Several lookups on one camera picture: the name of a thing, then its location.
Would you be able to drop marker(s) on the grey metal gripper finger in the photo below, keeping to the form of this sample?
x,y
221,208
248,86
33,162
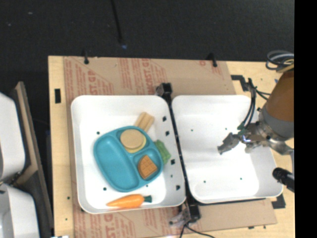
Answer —
x,y
231,138
226,147

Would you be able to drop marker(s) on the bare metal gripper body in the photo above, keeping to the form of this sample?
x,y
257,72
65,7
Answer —
x,y
257,136

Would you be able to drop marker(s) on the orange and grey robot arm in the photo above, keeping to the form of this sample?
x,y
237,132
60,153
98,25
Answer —
x,y
281,100

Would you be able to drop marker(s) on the white plastic tray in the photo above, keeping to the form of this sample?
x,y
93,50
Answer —
x,y
218,167
116,110

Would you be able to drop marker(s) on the green toy lettuce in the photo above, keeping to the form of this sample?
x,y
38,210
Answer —
x,y
164,151

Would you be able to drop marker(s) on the orange waffle biscuit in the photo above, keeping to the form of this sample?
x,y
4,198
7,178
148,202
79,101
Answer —
x,y
147,167

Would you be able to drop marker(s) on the round tan biscuit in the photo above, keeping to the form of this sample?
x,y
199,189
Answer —
x,y
132,139

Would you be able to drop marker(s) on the brown cardboard board red print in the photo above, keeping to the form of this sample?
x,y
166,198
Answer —
x,y
138,76

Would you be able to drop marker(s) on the blue divided plate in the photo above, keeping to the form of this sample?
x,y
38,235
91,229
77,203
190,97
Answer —
x,y
114,162

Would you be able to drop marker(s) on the orange carrot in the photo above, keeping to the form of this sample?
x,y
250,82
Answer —
x,y
126,201

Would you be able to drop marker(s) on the black cylinder on white bracket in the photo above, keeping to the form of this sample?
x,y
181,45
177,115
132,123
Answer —
x,y
282,175

